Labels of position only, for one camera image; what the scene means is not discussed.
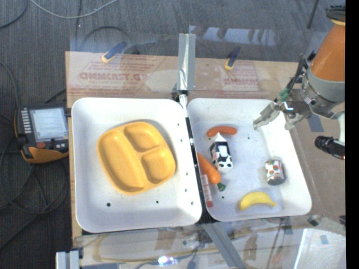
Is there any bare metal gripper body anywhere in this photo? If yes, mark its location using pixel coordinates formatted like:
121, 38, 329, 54
280, 79, 338, 120

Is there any white plastic tray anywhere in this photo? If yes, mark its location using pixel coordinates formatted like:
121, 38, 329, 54
186, 98, 312, 222
71, 97, 203, 234

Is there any orange sausage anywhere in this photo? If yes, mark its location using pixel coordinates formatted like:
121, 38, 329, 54
206, 126, 238, 138

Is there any small can with tomato print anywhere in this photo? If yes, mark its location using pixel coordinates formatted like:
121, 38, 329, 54
265, 159, 286, 185

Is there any cow print milk carton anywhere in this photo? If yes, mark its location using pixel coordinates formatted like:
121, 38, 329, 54
209, 132, 234, 173

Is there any orange carrot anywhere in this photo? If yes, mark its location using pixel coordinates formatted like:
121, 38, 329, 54
196, 152, 227, 192

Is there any yellow banana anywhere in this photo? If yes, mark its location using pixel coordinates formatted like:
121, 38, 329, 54
238, 191, 278, 211

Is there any red and white packet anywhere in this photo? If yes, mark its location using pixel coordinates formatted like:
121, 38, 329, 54
200, 173, 214, 208

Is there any yellow divided plate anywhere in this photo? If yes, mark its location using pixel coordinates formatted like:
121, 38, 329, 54
96, 121, 177, 196

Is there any brown cardboard board red print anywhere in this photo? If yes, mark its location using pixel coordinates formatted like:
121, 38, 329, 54
65, 51, 323, 242

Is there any black cylinder on white bracket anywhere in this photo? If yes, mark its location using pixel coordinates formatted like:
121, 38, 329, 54
314, 111, 346, 160

